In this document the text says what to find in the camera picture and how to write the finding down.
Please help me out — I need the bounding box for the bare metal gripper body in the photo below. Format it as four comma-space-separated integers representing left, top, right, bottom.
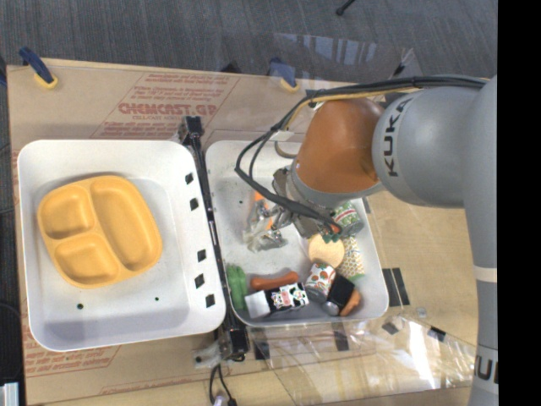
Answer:
272, 166, 340, 239

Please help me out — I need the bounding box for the orange toy carrot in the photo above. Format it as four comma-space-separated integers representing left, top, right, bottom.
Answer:
252, 190, 276, 230

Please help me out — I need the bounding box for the clear plastic bottle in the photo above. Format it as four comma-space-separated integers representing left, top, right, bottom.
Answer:
243, 209, 289, 254

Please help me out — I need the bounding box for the round tan biscuit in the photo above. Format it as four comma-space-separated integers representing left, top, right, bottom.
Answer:
307, 233, 346, 269

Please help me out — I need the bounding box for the green and red can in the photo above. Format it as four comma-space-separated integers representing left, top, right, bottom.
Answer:
329, 200, 365, 239

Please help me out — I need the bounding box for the white plastic tray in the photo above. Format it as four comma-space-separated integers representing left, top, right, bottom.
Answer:
16, 139, 227, 353
205, 140, 390, 328

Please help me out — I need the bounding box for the orange toy sausage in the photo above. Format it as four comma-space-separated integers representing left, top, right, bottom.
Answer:
249, 271, 300, 292

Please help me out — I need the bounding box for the yellow pineapple print can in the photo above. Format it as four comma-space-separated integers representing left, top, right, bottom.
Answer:
337, 234, 367, 281

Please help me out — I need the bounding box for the white can with orange print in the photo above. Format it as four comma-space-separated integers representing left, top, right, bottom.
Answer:
303, 262, 337, 304

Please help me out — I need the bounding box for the green toy vegetable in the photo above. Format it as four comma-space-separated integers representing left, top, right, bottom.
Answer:
226, 264, 249, 311

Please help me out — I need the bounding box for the cow print milk carton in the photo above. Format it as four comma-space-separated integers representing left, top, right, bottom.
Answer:
243, 282, 310, 320

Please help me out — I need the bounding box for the black box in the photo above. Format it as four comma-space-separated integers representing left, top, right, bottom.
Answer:
327, 275, 356, 312

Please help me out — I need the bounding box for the orange toy bread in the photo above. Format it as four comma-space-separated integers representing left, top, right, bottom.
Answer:
340, 289, 363, 317

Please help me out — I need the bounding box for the orange divided plate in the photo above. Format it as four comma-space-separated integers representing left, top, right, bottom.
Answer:
36, 174, 164, 289

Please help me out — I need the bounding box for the brown cardboard board, red print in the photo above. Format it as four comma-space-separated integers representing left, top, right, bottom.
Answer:
6, 57, 479, 406

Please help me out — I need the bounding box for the black block with thin wires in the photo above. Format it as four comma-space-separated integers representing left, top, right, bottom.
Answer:
179, 115, 206, 144
216, 326, 251, 361

